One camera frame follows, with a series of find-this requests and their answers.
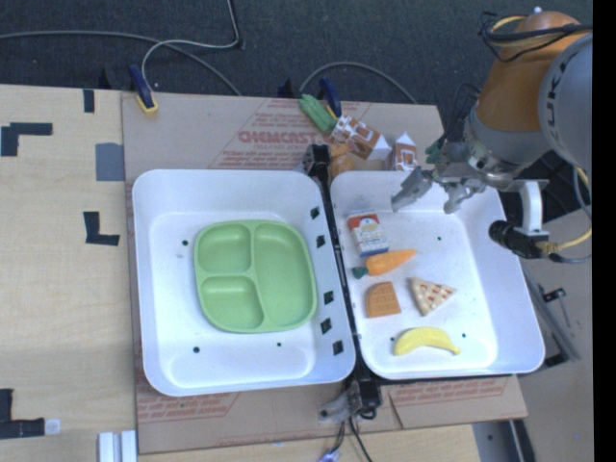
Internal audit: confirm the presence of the black block with thin wires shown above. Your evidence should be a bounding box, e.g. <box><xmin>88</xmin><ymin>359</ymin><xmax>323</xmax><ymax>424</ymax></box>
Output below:
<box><xmin>352</xmin><ymin>377</ymin><xmax>384</xmax><ymax>421</ymax></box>
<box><xmin>304</xmin><ymin>143</ymin><xmax>334</xmax><ymax>178</ymax></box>

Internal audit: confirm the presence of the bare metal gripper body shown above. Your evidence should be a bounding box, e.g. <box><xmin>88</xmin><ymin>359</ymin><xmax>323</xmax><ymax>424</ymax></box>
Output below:
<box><xmin>431</xmin><ymin>140</ymin><xmax>518</xmax><ymax>191</ymax></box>

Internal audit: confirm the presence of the white plastic tray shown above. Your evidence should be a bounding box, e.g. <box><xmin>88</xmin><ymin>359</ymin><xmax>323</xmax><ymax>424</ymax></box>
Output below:
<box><xmin>329</xmin><ymin>169</ymin><xmax>547</xmax><ymax>381</ymax></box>
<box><xmin>131</xmin><ymin>168</ymin><xmax>357</xmax><ymax>398</ymax></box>

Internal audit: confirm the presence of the pizza slice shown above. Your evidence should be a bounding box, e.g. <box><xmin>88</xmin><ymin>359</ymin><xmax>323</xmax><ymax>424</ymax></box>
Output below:
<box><xmin>408</xmin><ymin>276</ymin><xmax>457</xmax><ymax>318</ymax></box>

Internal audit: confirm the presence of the green divided plate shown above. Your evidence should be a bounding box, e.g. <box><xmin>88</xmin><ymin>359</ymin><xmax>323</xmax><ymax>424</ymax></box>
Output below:
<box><xmin>193</xmin><ymin>218</ymin><xmax>319</xmax><ymax>334</ymax></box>

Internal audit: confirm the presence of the orange and white carton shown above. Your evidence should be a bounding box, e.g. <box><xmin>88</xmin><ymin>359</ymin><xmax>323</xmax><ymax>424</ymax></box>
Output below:
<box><xmin>328</xmin><ymin>113</ymin><xmax>393</xmax><ymax>161</ymax></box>
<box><xmin>387</xmin><ymin>131</ymin><xmax>419</xmax><ymax>171</ymax></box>

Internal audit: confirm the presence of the black cylinder on white bracket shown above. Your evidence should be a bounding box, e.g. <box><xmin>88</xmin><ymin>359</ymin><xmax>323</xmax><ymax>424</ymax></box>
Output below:
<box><xmin>488</xmin><ymin>180</ymin><xmax>552</xmax><ymax>260</ymax></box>

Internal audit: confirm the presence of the orange carrot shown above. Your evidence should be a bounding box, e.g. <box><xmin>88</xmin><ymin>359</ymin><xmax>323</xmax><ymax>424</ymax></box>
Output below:
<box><xmin>351</xmin><ymin>248</ymin><xmax>418</xmax><ymax>279</ymax></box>

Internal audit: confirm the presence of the brown cardboard board red print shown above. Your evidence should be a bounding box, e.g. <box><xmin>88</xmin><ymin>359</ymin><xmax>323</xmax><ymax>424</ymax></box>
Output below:
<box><xmin>119</xmin><ymin>91</ymin><xmax>529</xmax><ymax>455</ymax></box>

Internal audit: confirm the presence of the red white blue carton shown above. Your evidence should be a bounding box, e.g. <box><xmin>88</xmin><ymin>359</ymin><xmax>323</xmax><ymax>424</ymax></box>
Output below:
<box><xmin>346</xmin><ymin>212</ymin><xmax>391</xmax><ymax>258</ymax></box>

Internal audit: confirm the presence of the orange toy food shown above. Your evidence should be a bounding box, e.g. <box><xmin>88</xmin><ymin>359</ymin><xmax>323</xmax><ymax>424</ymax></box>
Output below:
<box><xmin>328</xmin><ymin>142</ymin><xmax>358</xmax><ymax>180</ymax></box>

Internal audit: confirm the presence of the orange bread slice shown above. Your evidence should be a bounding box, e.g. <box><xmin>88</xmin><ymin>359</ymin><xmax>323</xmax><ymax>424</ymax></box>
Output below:
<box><xmin>364</xmin><ymin>281</ymin><xmax>402</xmax><ymax>320</ymax></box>

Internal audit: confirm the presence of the yellow banana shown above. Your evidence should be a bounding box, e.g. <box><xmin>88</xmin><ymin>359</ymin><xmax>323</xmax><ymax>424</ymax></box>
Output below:
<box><xmin>393</xmin><ymin>325</ymin><xmax>462</xmax><ymax>357</ymax></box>

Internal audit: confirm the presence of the green toy vegetable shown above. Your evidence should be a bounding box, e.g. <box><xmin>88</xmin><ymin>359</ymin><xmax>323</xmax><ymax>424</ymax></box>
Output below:
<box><xmin>297</xmin><ymin>92</ymin><xmax>339</xmax><ymax>133</ymax></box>

